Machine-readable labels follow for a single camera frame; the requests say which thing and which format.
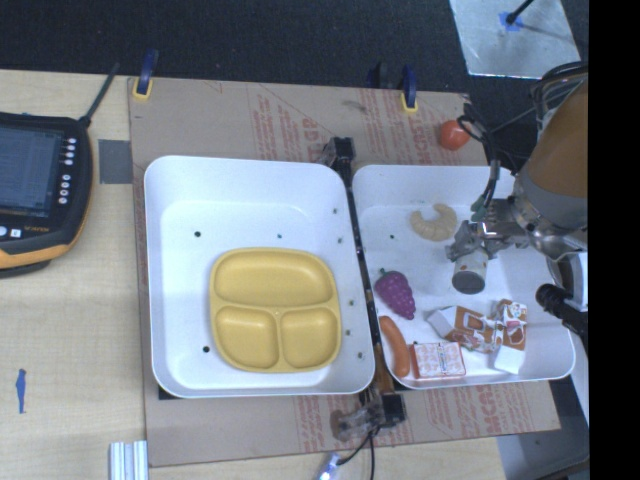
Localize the black block with thin wires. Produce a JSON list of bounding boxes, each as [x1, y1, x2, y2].
[[318, 136, 358, 170], [331, 390, 408, 442]]

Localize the thin black and white rod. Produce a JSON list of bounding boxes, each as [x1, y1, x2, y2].
[[341, 165, 389, 395]]

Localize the yellow divided plate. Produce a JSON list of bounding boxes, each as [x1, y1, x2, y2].
[[208, 246, 344, 374]]

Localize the orange toy sausage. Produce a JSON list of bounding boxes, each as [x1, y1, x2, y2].
[[377, 314, 413, 380]]

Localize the black cylinder on white bracket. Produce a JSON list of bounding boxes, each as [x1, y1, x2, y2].
[[534, 250, 589, 340]]

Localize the brown cardboard board red print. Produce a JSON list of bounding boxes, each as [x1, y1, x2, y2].
[[127, 76, 563, 468]]

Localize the beige toy croissant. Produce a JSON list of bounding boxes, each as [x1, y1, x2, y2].
[[410, 202, 459, 243]]

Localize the purple toy grapes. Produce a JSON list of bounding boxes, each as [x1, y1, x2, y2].
[[374, 267, 418, 322]]

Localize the white and orange can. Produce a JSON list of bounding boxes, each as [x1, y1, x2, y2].
[[450, 250, 490, 296]]

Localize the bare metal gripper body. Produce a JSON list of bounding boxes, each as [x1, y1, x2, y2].
[[472, 199, 589, 261]]

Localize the white plastic tray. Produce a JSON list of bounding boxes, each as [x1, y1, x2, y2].
[[351, 163, 578, 392], [143, 155, 377, 400]]

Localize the red toy tomato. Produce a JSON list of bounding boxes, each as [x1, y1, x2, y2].
[[439, 119, 472, 152]]

